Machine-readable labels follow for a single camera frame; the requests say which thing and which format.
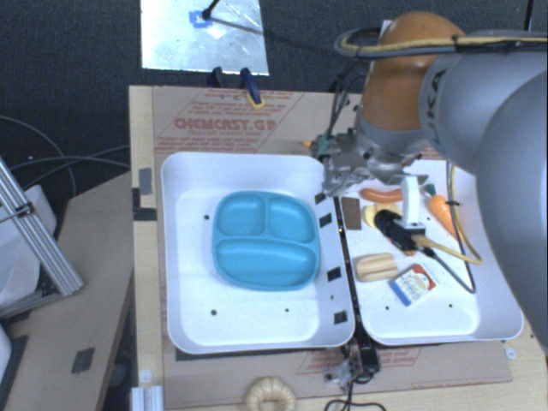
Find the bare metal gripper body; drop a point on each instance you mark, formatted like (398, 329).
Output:
(357, 154)

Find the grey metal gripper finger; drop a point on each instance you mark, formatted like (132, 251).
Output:
(330, 184)
(353, 177)

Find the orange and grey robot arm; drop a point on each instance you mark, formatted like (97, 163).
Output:
(479, 114)

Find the orange-red toy sausage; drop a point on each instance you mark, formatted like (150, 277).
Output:
(379, 194)

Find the brown rectangular biscuit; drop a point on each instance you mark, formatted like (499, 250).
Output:
(351, 213)

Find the pale yellow banana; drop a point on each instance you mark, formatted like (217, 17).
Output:
(370, 214)

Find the thin black and white rod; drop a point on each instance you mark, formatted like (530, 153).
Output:
(347, 263)

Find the brown cardboard board red print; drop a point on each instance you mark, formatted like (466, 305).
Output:
(274, 122)

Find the blue divided plate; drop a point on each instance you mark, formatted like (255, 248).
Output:
(265, 240)

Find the beige toy bread bun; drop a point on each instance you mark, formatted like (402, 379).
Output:
(374, 267)

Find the orange toy carrot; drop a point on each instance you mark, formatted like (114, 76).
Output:
(443, 212)

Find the blue white red carton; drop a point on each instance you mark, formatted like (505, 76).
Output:
(413, 284)

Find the white plastic tray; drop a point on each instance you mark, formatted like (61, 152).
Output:
(428, 319)
(240, 319)

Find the beige toy doughnut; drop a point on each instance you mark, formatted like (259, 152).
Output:
(269, 394)

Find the black cylinder on white bracket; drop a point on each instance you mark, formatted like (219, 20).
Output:
(398, 227)

